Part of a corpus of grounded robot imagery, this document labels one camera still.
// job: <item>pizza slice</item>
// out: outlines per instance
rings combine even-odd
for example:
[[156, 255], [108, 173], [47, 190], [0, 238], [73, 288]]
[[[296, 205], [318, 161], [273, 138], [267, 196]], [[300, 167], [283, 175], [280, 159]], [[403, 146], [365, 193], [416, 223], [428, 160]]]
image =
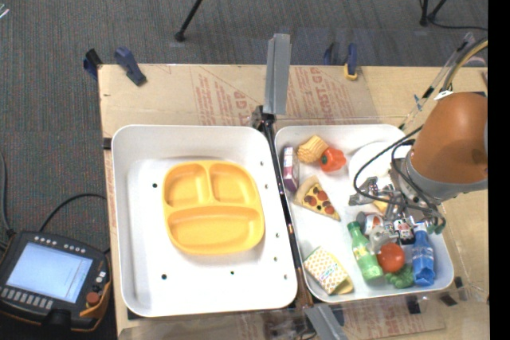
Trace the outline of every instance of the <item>pizza slice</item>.
[[311, 176], [300, 184], [294, 195], [294, 204], [301, 205], [314, 213], [322, 214], [326, 217], [340, 221], [340, 215], [329, 201], [328, 194], [320, 185], [317, 176]]

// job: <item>button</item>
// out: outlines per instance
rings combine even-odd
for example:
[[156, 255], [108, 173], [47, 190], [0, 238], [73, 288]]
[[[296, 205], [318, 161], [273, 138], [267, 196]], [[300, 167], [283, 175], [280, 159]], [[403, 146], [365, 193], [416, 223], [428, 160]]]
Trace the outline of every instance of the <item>button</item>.
[[87, 301], [88, 307], [94, 307], [99, 304], [101, 297], [97, 294], [97, 292], [89, 292], [85, 297], [85, 300]]

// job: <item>wooden table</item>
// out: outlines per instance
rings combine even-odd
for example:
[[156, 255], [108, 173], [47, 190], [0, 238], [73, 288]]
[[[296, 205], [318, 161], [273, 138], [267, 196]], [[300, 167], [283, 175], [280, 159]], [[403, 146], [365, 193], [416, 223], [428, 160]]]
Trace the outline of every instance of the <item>wooden table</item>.
[[[105, 139], [130, 123], [243, 125], [254, 107], [264, 103], [265, 66], [263, 65], [177, 65], [140, 64], [147, 83], [136, 87], [119, 65], [102, 65], [98, 69], [100, 109]], [[319, 116], [330, 123], [336, 117], [377, 117], [380, 122], [398, 126], [420, 97], [433, 83], [439, 67], [360, 67], [356, 81], [343, 77], [343, 67], [291, 66], [287, 113], [301, 119]], [[453, 90], [488, 93], [483, 74], [487, 68], [463, 68], [453, 80]], [[430, 100], [418, 114], [413, 126], [421, 124], [434, 101]], [[115, 190], [112, 179], [112, 152], [104, 151], [108, 186], [108, 208], [116, 302], [117, 333], [120, 339], [180, 338], [179, 330], [164, 319], [128, 319], [120, 293], [119, 257], [116, 231]], [[355, 322], [347, 309], [344, 331], [349, 338], [398, 338], [450, 340], [488, 338], [488, 192], [473, 192], [447, 201], [443, 210], [448, 220], [445, 241], [452, 257], [456, 276], [464, 287], [452, 285], [448, 291], [453, 306], [440, 300], [444, 294], [432, 294], [422, 304], [424, 321], [407, 322], [407, 317], [385, 316], [371, 327]], [[231, 324], [232, 339], [263, 339], [263, 323], [257, 320], [240, 327], [236, 317]], [[214, 330], [197, 338], [216, 338]], [[218, 338], [225, 331], [218, 329]], [[190, 334], [182, 338], [192, 338]]]

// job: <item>green bottle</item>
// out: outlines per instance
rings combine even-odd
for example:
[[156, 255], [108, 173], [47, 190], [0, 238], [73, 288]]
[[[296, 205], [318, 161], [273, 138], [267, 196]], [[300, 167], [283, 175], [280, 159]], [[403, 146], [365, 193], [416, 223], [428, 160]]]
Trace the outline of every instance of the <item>green bottle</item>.
[[377, 256], [367, 248], [370, 242], [361, 232], [358, 221], [347, 224], [352, 237], [352, 252], [358, 262], [359, 269], [365, 280], [377, 279], [383, 276], [383, 270], [377, 262]]

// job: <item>white plastic tray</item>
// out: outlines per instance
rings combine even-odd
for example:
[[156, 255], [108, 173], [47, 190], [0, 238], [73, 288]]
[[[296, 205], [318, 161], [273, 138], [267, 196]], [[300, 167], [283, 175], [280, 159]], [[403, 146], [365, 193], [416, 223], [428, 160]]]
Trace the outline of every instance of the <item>white plastic tray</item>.
[[[144, 317], [275, 309], [296, 297], [296, 271], [266, 138], [251, 127], [130, 125], [112, 139], [121, 293]], [[257, 183], [265, 234], [253, 248], [191, 255], [170, 241], [162, 184], [173, 165], [220, 159]]]
[[[304, 181], [313, 174], [317, 175], [320, 184], [328, 193], [331, 203], [341, 217], [340, 222], [293, 204], [293, 193], [285, 191], [299, 246], [300, 258], [304, 260], [315, 248], [322, 246], [332, 253], [347, 270], [353, 281], [354, 291], [344, 295], [328, 295], [305, 272], [305, 279], [310, 292], [323, 302], [340, 303], [391, 295], [437, 291], [448, 287], [453, 281], [453, 264], [442, 235], [429, 235], [435, 255], [436, 279], [434, 284], [428, 287], [413, 286], [397, 289], [393, 284], [387, 283], [384, 278], [368, 283], [361, 276], [352, 254], [351, 236], [347, 231], [347, 224], [356, 219], [359, 211], [378, 211], [377, 207], [372, 204], [349, 206], [349, 197], [356, 193], [352, 185], [354, 176], [362, 165], [383, 150], [384, 147], [388, 147], [404, 136], [404, 133], [397, 127], [386, 124], [288, 126], [281, 128], [275, 136], [275, 147], [279, 160], [281, 160], [281, 152], [284, 147], [293, 146], [297, 148], [313, 135], [318, 135], [327, 144], [341, 149], [347, 158], [347, 164], [342, 169], [327, 174], [320, 169], [319, 163], [300, 163], [300, 181]], [[398, 149], [396, 157], [403, 157], [406, 149], [409, 149], [409, 147]], [[386, 152], [377, 162], [371, 165], [372, 167], [368, 166], [363, 170], [358, 178], [357, 185], [361, 186], [368, 176], [377, 175], [370, 174], [371, 170], [375, 173], [383, 173], [386, 166], [385, 161], [389, 168], [390, 152]], [[404, 245], [403, 248], [406, 254], [406, 262], [410, 263], [410, 246]]]

